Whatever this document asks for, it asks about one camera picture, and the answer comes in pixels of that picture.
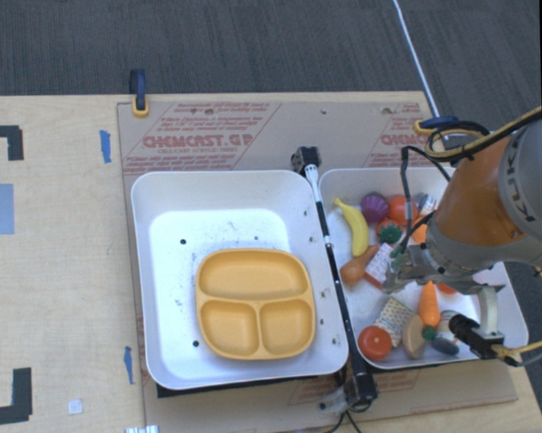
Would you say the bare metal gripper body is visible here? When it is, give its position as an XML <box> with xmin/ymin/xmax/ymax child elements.
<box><xmin>389</xmin><ymin>241</ymin><xmax>468</xmax><ymax>295</ymax></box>

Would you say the red and white carton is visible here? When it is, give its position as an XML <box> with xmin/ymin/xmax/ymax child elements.
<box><xmin>363</xmin><ymin>241</ymin><xmax>397</xmax><ymax>291</ymax></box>

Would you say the white plastic tray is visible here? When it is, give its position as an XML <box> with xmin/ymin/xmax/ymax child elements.
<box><xmin>318</xmin><ymin>161</ymin><xmax>531</xmax><ymax>373</ymax></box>
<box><xmin>130</xmin><ymin>164</ymin><xmax>351</xmax><ymax>392</ymax></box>

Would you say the white carton with coloured dots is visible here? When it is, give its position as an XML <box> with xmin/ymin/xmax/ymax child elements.
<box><xmin>373</xmin><ymin>295</ymin><xmax>417</xmax><ymax>350</ymax></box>

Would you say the orange carrot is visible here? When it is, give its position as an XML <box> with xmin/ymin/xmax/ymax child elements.
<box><xmin>416</xmin><ymin>279</ymin><xmax>443</xmax><ymax>342</ymax></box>

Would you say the orange pear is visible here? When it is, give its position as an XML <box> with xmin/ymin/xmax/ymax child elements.
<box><xmin>338</xmin><ymin>245</ymin><xmax>381</xmax><ymax>287</ymax></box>

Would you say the red strawberry with green top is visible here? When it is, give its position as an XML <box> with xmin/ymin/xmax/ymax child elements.
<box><xmin>375</xmin><ymin>218</ymin><xmax>407</xmax><ymax>246</ymax></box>

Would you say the tan bread slice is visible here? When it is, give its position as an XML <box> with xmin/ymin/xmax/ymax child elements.
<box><xmin>400</xmin><ymin>313</ymin><xmax>428</xmax><ymax>361</ymax></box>

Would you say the red tomato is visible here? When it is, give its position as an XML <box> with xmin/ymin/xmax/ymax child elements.
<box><xmin>357</xmin><ymin>324</ymin><xmax>394</xmax><ymax>363</ymax></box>
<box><xmin>387</xmin><ymin>193</ymin><xmax>420</xmax><ymax>227</ymax></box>

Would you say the white and grey small can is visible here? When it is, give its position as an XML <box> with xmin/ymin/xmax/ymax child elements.
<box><xmin>416</xmin><ymin>192</ymin><xmax>439</xmax><ymax>218</ymax></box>

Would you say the yellow banana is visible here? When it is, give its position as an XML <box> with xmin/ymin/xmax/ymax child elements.
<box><xmin>334</xmin><ymin>196</ymin><xmax>372</xmax><ymax>259</ymax></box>

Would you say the thin black and white rod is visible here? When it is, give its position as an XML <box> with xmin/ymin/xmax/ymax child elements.
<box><xmin>303</xmin><ymin>161</ymin><xmax>371</xmax><ymax>382</ymax></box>

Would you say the dark grey oval object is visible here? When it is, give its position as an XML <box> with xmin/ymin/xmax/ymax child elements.
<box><xmin>429</xmin><ymin>336</ymin><xmax>461</xmax><ymax>358</ymax></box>

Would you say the yellow divided plate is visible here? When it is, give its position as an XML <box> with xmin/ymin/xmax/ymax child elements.
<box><xmin>193</xmin><ymin>245</ymin><xmax>318</xmax><ymax>363</ymax></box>

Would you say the brown cardboard board red print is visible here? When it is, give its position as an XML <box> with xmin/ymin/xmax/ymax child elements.
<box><xmin>116</xmin><ymin>87</ymin><xmax>521</xmax><ymax>433</ymax></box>

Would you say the black cylinder on white bracket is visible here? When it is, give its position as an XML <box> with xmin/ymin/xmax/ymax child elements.
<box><xmin>446</xmin><ymin>283</ymin><xmax>507</xmax><ymax>362</ymax></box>

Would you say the black block with thin wires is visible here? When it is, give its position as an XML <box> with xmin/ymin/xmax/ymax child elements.
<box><xmin>290</xmin><ymin>146</ymin><xmax>323</xmax><ymax>174</ymax></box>
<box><xmin>342</xmin><ymin>367</ymin><xmax>380</xmax><ymax>407</ymax></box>

